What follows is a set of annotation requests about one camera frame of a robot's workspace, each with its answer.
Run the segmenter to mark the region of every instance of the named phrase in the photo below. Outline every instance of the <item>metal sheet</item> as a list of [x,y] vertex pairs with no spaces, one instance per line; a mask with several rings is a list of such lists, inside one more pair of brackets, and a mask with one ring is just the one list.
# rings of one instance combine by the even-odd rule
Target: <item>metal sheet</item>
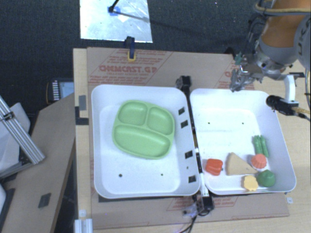
[[82,39],[152,43],[147,0],[120,0],[114,11],[108,8],[115,0],[80,0]]

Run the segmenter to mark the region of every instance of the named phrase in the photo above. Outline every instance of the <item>robotic arm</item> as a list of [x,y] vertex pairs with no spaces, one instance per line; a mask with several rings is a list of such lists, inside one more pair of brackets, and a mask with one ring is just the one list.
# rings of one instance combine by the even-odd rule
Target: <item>robotic arm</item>
[[[272,8],[264,7],[269,1]],[[265,76],[284,81],[285,98],[270,96],[267,104],[285,115],[294,115],[292,108],[298,106],[294,100],[295,76],[282,73],[297,59],[307,73],[310,72],[311,0],[260,0],[255,11],[250,20],[248,41],[253,36],[253,23],[257,18],[264,20],[265,25],[253,53],[237,56],[240,69],[232,72],[230,89],[240,91],[254,81],[261,82]]]

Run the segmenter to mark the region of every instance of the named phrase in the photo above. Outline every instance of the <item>toy tomato slice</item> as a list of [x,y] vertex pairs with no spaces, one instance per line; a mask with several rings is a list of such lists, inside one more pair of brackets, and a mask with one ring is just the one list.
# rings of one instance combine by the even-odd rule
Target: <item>toy tomato slice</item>
[[212,175],[219,175],[223,169],[223,162],[218,159],[208,159],[206,162],[205,170]]

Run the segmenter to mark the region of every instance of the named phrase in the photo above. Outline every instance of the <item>green plate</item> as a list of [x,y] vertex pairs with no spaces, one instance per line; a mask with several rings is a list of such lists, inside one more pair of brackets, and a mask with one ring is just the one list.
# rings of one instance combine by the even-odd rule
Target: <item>green plate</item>
[[174,133],[174,117],[168,110],[148,102],[128,100],[118,110],[112,138],[124,152],[160,159],[170,151]]

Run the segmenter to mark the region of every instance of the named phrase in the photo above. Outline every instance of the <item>toy bread slice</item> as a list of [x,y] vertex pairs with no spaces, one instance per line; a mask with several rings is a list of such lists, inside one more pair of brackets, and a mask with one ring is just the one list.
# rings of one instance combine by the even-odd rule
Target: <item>toy bread slice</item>
[[230,153],[226,164],[227,175],[252,174],[258,171],[235,153]]

